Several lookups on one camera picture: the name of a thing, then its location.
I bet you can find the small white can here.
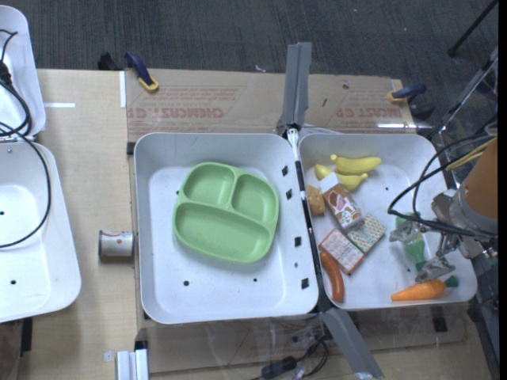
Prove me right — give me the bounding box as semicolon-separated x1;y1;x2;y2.
97;229;135;259

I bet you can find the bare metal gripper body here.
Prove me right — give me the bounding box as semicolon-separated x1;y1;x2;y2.
430;189;495;259

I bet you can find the green patterned packet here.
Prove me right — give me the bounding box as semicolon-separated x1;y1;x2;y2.
345;212;387;255

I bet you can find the orange and white carton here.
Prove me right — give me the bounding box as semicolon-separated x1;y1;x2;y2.
317;227;366;276

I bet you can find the orange carrot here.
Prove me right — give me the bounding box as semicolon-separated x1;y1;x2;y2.
390;275;460;302

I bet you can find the brown cardboard board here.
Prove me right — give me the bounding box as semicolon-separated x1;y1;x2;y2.
124;67;476;374

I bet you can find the brown and white carton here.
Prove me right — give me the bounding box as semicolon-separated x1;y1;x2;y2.
319;172;365;231

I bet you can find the green divided plate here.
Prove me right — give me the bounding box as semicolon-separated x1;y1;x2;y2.
171;161;280;264

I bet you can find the white plastic tray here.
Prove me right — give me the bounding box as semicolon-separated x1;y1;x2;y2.
0;4;47;139
0;140;82;325
296;132;478;313
133;131;320;325

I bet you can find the green plastic bottle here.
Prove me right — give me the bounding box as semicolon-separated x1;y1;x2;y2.
395;212;429;272

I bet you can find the orange sausage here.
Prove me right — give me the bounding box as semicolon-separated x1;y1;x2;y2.
319;249;346;304

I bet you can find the yellow banana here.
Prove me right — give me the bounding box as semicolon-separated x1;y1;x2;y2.
330;154;383;175
314;163;369;192

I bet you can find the brown bread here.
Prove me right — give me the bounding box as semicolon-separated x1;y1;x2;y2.
304;183;327;218

